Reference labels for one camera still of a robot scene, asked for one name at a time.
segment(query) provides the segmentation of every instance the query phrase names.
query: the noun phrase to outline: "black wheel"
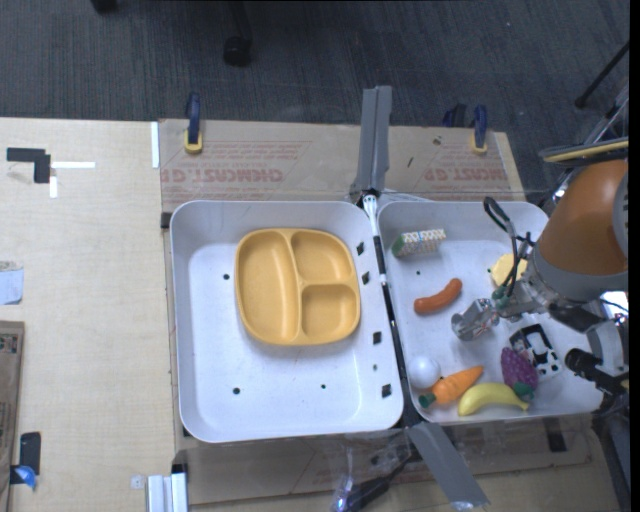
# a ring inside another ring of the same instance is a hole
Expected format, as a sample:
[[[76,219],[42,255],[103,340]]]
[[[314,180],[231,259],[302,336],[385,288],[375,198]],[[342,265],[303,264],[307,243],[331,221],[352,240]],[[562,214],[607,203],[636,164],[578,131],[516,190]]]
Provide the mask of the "black wheel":
[[[231,66],[246,66],[251,62],[250,45],[241,37],[233,36],[224,43],[224,61]]]
[[[91,3],[98,12],[114,11],[118,7],[118,0],[91,0]]]

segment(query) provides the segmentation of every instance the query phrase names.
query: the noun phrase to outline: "toy sausage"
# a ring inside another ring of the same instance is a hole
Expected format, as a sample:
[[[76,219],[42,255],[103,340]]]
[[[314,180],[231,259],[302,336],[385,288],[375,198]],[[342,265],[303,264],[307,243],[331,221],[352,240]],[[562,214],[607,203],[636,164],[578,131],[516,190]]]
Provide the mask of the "toy sausage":
[[[462,291],[462,281],[454,277],[441,291],[430,297],[420,297],[413,302],[418,314],[433,313],[451,304]]]

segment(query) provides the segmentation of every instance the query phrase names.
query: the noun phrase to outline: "banana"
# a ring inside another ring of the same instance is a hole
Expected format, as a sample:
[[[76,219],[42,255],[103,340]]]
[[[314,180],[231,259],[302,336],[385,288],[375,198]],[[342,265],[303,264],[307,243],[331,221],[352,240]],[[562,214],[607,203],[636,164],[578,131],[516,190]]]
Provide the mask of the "banana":
[[[478,411],[485,405],[515,405],[523,411],[529,408],[529,403],[520,400],[515,391],[502,382],[481,382],[471,386],[460,397],[458,415],[467,416]]]

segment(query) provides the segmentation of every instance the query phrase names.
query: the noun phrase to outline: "wooden table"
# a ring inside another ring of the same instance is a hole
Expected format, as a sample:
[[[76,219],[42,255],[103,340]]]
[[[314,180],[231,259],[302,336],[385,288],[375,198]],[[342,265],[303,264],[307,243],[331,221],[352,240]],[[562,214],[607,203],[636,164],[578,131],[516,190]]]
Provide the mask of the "wooden table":
[[[140,478],[168,474],[175,454],[161,183],[146,122],[0,120],[6,147],[45,149],[58,192],[33,165],[0,160],[0,259],[24,266],[26,325],[17,437],[42,434],[35,491],[12,487],[13,512],[145,509]],[[491,511],[611,510],[615,493],[600,445],[567,467],[478,477]],[[18,439],[14,462],[18,457]],[[326,494],[212,504],[197,510],[327,510]],[[371,512],[432,504],[437,484],[395,485]]]

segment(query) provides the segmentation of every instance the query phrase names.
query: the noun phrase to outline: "carrot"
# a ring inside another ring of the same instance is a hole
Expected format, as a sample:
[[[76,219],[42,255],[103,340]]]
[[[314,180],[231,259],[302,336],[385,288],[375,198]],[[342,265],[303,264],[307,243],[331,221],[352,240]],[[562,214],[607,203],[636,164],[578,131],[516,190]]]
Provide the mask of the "carrot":
[[[462,281],[454,277],[441,291],[430,297],[420,297],[413,302],[416,313],[433,313],[451,304],[462,291]]]
[[[430,392],[420,395],[418,401],[426,409],[433,402],[446,404],[457,400],[467,389],[473,386],[483,371],[484,366],[478,365],[443,377],[431,387]]]

